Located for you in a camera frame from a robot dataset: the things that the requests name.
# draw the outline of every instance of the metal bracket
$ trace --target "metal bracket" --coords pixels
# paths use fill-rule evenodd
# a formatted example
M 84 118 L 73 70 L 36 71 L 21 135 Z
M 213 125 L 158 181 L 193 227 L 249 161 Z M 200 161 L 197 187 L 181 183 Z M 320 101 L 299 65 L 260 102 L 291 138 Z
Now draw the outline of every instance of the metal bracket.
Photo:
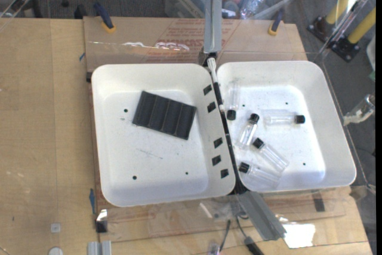
M 112 242 L 110 240 L 99 242 L 89 242 L 87 255 L 112 255 Z
M 217 57 L 221 51 L 221 0 L 205 0 L 204 46 L 198 62 L 206 66 L 207 58 Z
M 287 232 L 257 192 L 238 195 L 239 202 L 264 240 L 283 238 Z
M 332 49 L 345 62 L 350 62 L 357 55 L 360 48 L 357 44 L 352 44 L 346 36 L 342 36 L 338 41 L 329 43 L 329 48 Z
M 100 214 L 95 220 L 95 231 L 97 233 L 107 232 L 107 210 L 101 210 Z
M 309 25 L 307 30 L 314 34 L 320 41 L 326 42 L 333 33 L 334 28 L 332 24 L 329 24 L 322 16 L 319 16 Z

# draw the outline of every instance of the black cable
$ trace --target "black cable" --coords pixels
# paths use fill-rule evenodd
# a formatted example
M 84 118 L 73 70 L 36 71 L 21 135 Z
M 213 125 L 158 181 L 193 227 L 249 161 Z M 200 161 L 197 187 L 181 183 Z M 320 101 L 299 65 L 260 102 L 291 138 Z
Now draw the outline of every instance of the black cable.
M 236 222 L 237 222 L 237 224 L 238 224 L 238 226 L 239 226 L 240 231 L 243 233 L 244 238 L 246 238 L 247 235 L 245 234 L 245 232 L 243 231 L 243 228 L 242 228 L 241 225 L 240 225 L 239 217 L 238 217 L 238 216 L 236 216 Z
M 249 236 L 247 236 L 243 230 L 243 228 L 241 227 L 240 225 L 240 222 L 239 222 L 239 217 L 240 217 L 240 214 L 242 214 L 243 212 L 240 212 L 238 213 L 235 217 L 236 217 L 236 222 L 239 226 L 239 229 L 240 231 L 243 233 L 244 235 L 244 243 L 245 243 L 245 246 L 247 247 L 247 249 L 253 254 L 253 255 L 264 255 L 264 253 L 258 248 L 257 244 L 253 241 L 253 239 Z
M 220 244 L 220 251 L 223 249 L 224 243 L 226 243 L 226 238 L 228 236 L 228 231 L 229 231 L 230 226 L 231 226 L 231 220 L 228 220 L 227 221 L 227 227 L 226 227 L 226 234 L 224 235 L 224 239 Z
M 238 212 L 238 213 L 237 213 L 237 216 L 238 216 L 240 219 L 242 219 L 242 220 L 248 220 L 248 219 L 249 219 L 248 215 L 247 215 L 244 211 L 240 211 L 240 212 Z

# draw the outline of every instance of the white label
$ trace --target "white label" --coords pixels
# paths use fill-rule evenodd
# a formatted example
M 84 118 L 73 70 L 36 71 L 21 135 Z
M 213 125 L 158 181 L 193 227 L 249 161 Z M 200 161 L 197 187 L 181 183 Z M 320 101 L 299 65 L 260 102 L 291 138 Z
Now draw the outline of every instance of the white label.
M 178 0 L 180 3 L 183 4 L 183 6 L 188 10 L 188 12 L 191 13 L 192 16 L 196 17 L 197 19 L 204 18 L 204 14 L 199 8 L 191 2 L 191 0 Z

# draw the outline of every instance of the plastic bottle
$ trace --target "plastic bottle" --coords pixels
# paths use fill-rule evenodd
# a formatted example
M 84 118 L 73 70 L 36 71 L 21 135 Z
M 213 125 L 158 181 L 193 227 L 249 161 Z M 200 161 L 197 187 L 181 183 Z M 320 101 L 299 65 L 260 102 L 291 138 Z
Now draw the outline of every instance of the plastic bottle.
M 227 119 L 235 120 L 236 119 L 236 111 L 239 108 L 239 82 L 232 81 L 230 82 L 230 88 L 228 90 L 228 99 L 227 99 Z
M 266 8 L 266 0 L 247 0 L 240 10 L 241 19 L 250 19 Z
M 261 154 L 278 172 L 283 172 L 289 165 L 289 161 L 278 153 L 270 145 L 265 144 L 260 138 L 256 138 L 253 145 L 259 150 Z
M 242 162 L 240 164 L 239 171 L 245 173 L 248 177 L 254 180 L 258 180 L 274 188 L 279 184 L 281 177 L 279 173 L 273 173 L 265 168 L 260 168 L 256 165 L 249 165 L 246 162 Z
M 305 116 L 286 111 L 274 111 L 264 116 L 265 125 L 304 124 Z
M 249 118 L 246 126 L 243 127 L 239 136 L 239 140 L 236 144 L 240 149 L 249 149 L 249 146 L 251 145 L 252 140 L 254 138 L 254 134 L 257 129 L 257 122 L 259 119 L 260 117 L 257 114 L 253 113 Z

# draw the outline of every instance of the wooden table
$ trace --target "wooden table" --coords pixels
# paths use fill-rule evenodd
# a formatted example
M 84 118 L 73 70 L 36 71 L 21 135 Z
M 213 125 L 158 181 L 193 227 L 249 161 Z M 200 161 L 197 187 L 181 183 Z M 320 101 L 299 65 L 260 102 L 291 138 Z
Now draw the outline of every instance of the wooden table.
M 298 39 L 294 25 L 286 28 Z M 54 246 L 86 254 L 88 242 L 99 239 L 89 200 L 95 168 L 84 51 L 82 20 L 15 19 L 0 32 L 0 247 L 11 255 L 47 254 Z M 353 198 L 344 209 L 345 216 L 313 222 L 330 229 L 329 245 L 258 245 L 265 254 L 371 254 Z M 172 245 L 182 245 L 172 254 L 195 254 L 188 250 L 205 235 L 116 242 L 113 254 L 171 254 Z M 341 235 L 351 240 L 331 244 Z M 223 254 L 249 254 L 236 245 L 229 235 Z

